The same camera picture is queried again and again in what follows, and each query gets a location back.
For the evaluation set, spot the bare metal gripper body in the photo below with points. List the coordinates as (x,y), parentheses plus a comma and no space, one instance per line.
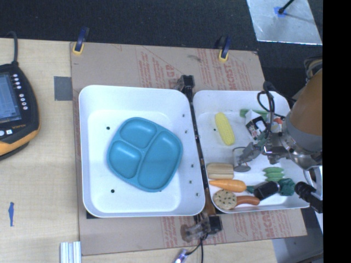
(279,145)

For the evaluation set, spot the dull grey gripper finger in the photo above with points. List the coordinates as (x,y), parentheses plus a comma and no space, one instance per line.
(274,159)
(250,151)

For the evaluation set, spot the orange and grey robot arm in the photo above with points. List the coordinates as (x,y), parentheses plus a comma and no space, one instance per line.
(305,105)

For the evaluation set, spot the green pea pod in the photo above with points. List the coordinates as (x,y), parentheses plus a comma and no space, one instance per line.
(273,173)

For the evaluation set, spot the clear plastic jar, grey lid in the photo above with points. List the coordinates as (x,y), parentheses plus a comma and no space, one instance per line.
(242,168)

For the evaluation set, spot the small red and white bottle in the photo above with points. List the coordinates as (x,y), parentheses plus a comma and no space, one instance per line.
(277,125)

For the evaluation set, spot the small white carton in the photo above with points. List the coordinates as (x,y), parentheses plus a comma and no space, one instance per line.
(253,122)

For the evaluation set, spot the green broccoli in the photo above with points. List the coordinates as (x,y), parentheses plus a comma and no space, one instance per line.
(287,187)

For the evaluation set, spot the black can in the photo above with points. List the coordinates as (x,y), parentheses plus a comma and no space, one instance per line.
(266,190)

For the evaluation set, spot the yellow corn cob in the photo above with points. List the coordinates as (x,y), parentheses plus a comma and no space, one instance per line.
(225,129)

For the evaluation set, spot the tan bread bun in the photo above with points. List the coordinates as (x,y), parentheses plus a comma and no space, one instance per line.
(219,171)

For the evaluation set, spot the green bean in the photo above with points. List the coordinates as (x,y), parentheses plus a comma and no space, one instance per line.
(256,111)

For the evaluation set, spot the orange carrot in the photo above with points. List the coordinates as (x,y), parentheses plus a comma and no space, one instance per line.
(229,185)

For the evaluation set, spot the orange sausage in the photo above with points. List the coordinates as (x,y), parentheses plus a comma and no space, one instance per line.
(248,200)

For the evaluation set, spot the thin black and white rod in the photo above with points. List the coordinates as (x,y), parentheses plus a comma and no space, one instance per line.
(201,163)

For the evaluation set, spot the tan biscuit with dark chips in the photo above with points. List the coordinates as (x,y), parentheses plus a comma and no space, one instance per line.
(224,199)

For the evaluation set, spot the white plastic tray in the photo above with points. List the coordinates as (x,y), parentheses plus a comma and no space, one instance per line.
(131,100)
(208,103)

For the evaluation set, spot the blue divided plate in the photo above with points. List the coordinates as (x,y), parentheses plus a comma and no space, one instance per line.
(145,155)

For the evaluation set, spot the brown cardboard board, red print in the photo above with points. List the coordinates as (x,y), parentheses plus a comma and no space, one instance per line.
(115,64)

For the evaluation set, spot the black cylinder on white bracket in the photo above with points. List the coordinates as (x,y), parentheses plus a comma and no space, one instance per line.
(304,190)

